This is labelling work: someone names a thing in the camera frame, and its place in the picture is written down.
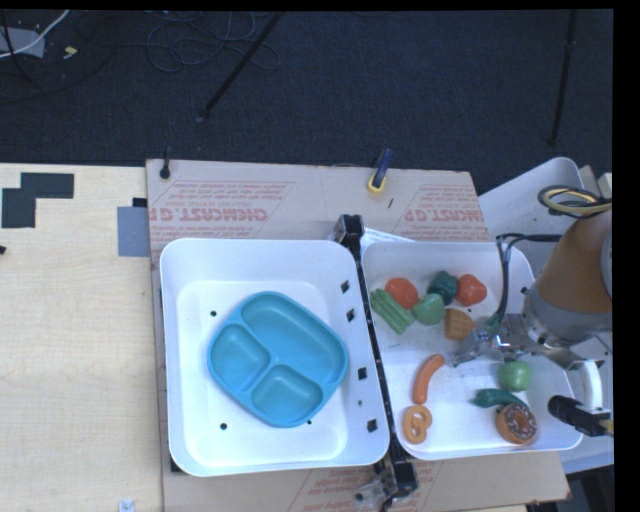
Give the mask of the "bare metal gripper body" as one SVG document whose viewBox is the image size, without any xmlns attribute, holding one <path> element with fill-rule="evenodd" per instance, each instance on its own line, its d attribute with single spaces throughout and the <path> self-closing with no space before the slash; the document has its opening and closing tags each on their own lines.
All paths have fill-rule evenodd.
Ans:
<svg viewBox="0 0 640 512">
<path fill-rule="evenodd" d="M 482 331 L 484 348 L 487 350 L 493 350 L 499 346 L 522 348 L 526 351 L 525 355 L 544 357 L 564 370 L 578 370 L 587 362 L 592 362 L 597 369 L 604 365 L 603 359 L 585 358 L 573 352 L 568 346 L 552 345 L 551 341 L 555 341 L 555 338 L 552 338 L 547 331 L 539 332 L 537 328 L 540 326 L 538 322 L 530 326 L 518 314 L 506 314 L 501 320 L 493 316 L 485 322 L 485 329 Z"/>
</svg>

